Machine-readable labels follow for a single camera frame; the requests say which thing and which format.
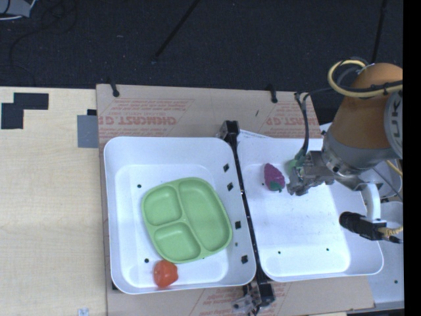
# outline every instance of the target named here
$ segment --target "red object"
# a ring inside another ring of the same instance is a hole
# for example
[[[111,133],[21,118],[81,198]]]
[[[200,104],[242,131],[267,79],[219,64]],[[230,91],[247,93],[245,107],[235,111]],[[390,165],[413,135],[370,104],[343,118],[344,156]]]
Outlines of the red object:
[[[275,166],[268,163],[264,166],[264,183],[269,190],[281,192],[285,187],[285,177]]]
[[[165,288],[178,280],[177,266],[167,260],[159,261],[153,267],[153,280],[160,288]]]

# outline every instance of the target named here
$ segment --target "dark floor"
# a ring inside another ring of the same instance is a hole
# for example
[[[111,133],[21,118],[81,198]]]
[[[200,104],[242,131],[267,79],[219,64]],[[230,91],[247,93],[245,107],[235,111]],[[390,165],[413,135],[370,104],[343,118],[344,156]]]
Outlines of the dark floor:
[[[403,67],[403,0],[385,1],[375,54],[383,0],[200,0],[152,64],[194,0],[39,0],[0,21],[0,86],[324,88],[348,57]],[[313,97],[321,124],[340,101]]]

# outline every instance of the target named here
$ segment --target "green plate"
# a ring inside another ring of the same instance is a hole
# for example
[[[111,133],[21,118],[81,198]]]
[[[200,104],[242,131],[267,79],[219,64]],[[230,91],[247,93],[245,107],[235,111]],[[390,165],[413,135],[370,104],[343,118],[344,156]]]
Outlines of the green plate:
[[[158,253],[173,263],[202,259],[223,250],[232,227],[213,187],[183,178],[150,189],[141,201],[143,221]]]

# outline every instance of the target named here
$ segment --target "purple eggplant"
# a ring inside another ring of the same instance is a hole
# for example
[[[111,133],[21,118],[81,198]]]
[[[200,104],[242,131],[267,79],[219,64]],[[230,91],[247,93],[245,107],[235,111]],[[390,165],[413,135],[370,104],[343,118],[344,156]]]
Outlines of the purple eggplant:
[[[281,192],[285,187],[285,177],[275,166],[267,163],[264,166],[264,183],[269,190]]]

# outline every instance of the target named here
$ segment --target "cardboard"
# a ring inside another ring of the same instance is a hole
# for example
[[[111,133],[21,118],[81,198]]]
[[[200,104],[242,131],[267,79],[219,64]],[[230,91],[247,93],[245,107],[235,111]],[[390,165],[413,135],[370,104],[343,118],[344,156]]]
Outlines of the cardboard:
[[[248,132],[273,138],[303,138],[304,120],[293,92],[215,90],[117,85],[119,97],[108,84],[97,85],[99,151],[103,198],[105,265],[109,315],[234,315],[231,302],[241,287],[223,287],[127,295],[112,289],[109,263],[107,194],[103,149],[117,136],[215,137],[225,120],[237,120]],[[321,137],[316,113],[307,101],[310,137]],[[259,315],[306,315],[374,306],[366,277],[301,282],[273,282],[276,300]]]

